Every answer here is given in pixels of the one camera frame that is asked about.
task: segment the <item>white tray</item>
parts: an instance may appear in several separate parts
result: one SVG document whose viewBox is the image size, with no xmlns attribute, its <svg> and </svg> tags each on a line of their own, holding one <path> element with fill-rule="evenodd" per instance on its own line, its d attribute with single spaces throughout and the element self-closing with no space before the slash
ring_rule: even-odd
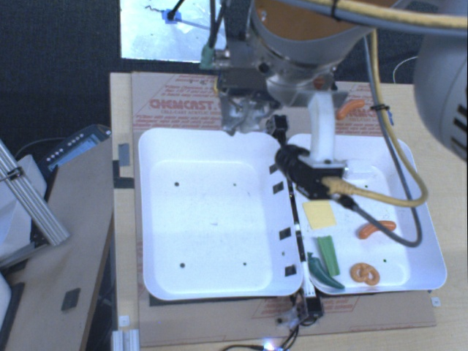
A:
<svg viewBox="0 0 468 351">
<path fill-rule="evenodd" d="M 289 295 L 303 280 L 279 144 L 151 129 L 139 141 L 143 277 L 163 300 Z M 283 190 L 273 193 L 275 185 Z M 279 233 L 289 237 L 281 239 Z"/>
<path fill-rule="evenodd" d="M 309 148 L 310 139 L 310 135 L 295 135 L 289 143 Z M 404 143 L 401 145 L 414 165 L 410 149 Z M 346 179 L 349 182 L 363 188 L 367 186 L 368 189 L 376 192 L 405 198 L 404 190 L 382 137 L 338 135 L 335 147 L 336 158 L 346 160 L 349 163 L 350 170 L 346 174 Z M 406 169 L 404 169 L 404 173 L 408 178 L 412 196 L 418 197 L 420 192 L 417 185 L 410 178 Z M 314 256 L 320 257 L 317 237 L 331 235 L 333 238 L 341 272 L 334 278 L 346 288 L 338 290 L 312 278 L 314 286 L 324 293 L 342 295 L 434 290 L 445 283 L 447 271 L 426 204 L 418 207 L 418 215 L 423 229 L 423 241 L 419 247 L 407 248 L 380 232 L 372 234 L 366 240 L 359 239 L 357 232 L 367 221 L 335 202 L 331 202 L 331 207 L 337 225 L 313 230 L 309 226 L 302 206 L 308 200 L 299 193 L 296 193 L 295 199 L 306 251 L 313 252 Z M 358 196 L 354 196 L 354 199 L 363 210 L 370 213 L 375 219 L 394 221 L 397 224 L 396 234 L 411 241 L 415 240 L 415 224 L 409 208 L 397 208 Z M 372 287 L 353 281 L 350 269 L 355 263 L 373 265 L 380 273 L 380 283 Z"/>
</svg>

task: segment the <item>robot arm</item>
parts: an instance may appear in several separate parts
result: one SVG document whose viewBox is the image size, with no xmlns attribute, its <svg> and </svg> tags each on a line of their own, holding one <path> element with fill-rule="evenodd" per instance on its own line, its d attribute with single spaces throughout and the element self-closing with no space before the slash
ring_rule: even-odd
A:
<svg viewBox="0 0 468 351">
<path fill-rule="evenodd" d="M 358 1 L 405 8 L 414 0 Z M 424 1 L 438 5 L 441 13 L 467 15 L 465 0 Z M 345 95 L 332 89 L 333 71 L 372 28 L 344 22 L 338 16 L 347 16 L 335 8 L 336 4 L 332 9 L 318 7 L 319 14 L 283 1 L 252 0 L 245 37 L 228 38 L 227 49 L 213 58 L 214 68 L 220 71 L 218 89 L 226 132 L 258 130 L 260 122 L 275 110 L 309 105 L 320 93 L 328 93 L 320 98 L 333 100 L 335 107 L 342 103 Z M 369 22 L 385 26 L 385 21 Z M 398 28 L 416 30 L 411 25 Z M 415 74 L 418 109 L 435 137 L 466 159 L 467 33 L 431 28 L 424 32 L 430 34 Z"/>
</svg>

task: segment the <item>yellow cable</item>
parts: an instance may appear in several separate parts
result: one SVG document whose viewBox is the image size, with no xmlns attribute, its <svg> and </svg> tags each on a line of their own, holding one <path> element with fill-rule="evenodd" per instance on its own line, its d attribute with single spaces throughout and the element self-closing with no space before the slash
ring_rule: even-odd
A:
<svg viewBox="0 0 468 351">
<path fill-rule="evenodd" d="M 375 83 L 375 91 L 377 94 L 377 101 L 381 105 L 382 89 L 380 88 L 379 61 L 377 55 L 377 32 L 375 30 L 373 30 L 373 32 L 371 33 L 371 65 Z M 325 177 L 322 180 L 322 183 L 330 189 L 329 194 L 360 195 L 378 200 L 383 203 L 396 205 L 398 207 L 417 207 L 427 201 L 427 197 L 429 195 L 427 187 L 424 184 L 423 179 L 418 175 L 415 168 L 408 161 L 408 158 L 401 149 L 400 143 L 398 142 L 395 132 L 393 131 L 393 128 L 391 126 L 390 119 L 388 118 L 388 114 L 382 113 L 382 119 L 385 125 L 385 129 L 387 130 L 388 136 L 392 141 L 392 144 L 395 147 L 395 150 L 398 153 L 400 160 L 403 162 L 404 166 L 408 169 L 409 174 L 411 174 L 411 176 L 419 186 L 419 189 L 421 191 L 420 197 L 414 200 L 396 199 L 394 197 L 389 197 L 387 195 L 379 194 L 377 192 L 361 189 L 352 184 L 349 184 L 348 182 L 338 177 Z"/>
<path fill-rule="evenodd" d="M 302 0 L 325 7 L 332 7 L 334 0 Z M 354 0 L 338 0 L 336 8 L 359 15 L 365 15 L 370 18 L 379 18 L 410 25 L 438 27 L 441 29 L 468 29 L 466 17 L 457 17 L 454 15 L 435 15 L 427 13 L 409 12 L 407 10 L 398 10 L 394 8 L 385 8 L 379 5 L 367 4 Z"/>
</svg>

